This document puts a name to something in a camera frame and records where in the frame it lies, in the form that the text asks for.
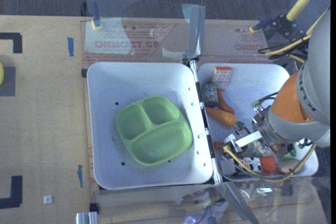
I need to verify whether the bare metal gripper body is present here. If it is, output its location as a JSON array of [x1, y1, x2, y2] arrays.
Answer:
[[243, 106, 273, 157]]

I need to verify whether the orange carrot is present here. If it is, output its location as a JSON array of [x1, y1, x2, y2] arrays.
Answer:
[[205, 106, 245, 130]]

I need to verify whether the red sausage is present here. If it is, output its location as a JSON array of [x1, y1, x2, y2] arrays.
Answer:
[[216, 89, 235, 115]]

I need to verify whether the black and white carton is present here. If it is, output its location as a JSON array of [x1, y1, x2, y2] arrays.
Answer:
[[235, 156, 263, 173]]

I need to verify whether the orange cube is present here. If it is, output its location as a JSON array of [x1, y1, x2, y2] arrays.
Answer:
[[259, 155, 278, 174]]

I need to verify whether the white plastic tray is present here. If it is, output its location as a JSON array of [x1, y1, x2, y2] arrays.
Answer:
[[86, 61, 214, 190], [197, 62, 320, 183]]

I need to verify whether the green toy vegetable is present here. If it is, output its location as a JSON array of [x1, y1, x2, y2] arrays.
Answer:
[[282, 143, 299, 161]]

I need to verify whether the beige bread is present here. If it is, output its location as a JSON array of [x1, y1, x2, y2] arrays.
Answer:
[[276, 159, 300, 175]]

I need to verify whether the green can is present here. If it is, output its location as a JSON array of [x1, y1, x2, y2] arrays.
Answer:
[[201, 83, 219, 109]]

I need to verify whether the orange and white carton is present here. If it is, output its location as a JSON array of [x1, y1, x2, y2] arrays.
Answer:
[[211, 66, 233, 91]]

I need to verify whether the brown cardboard board red print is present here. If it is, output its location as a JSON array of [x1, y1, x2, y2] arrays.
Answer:
[[80, 17, 331, 221]]

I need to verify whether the green divided plate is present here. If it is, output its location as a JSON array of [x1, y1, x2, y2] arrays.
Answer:
[[115, 95, 194, 167]]

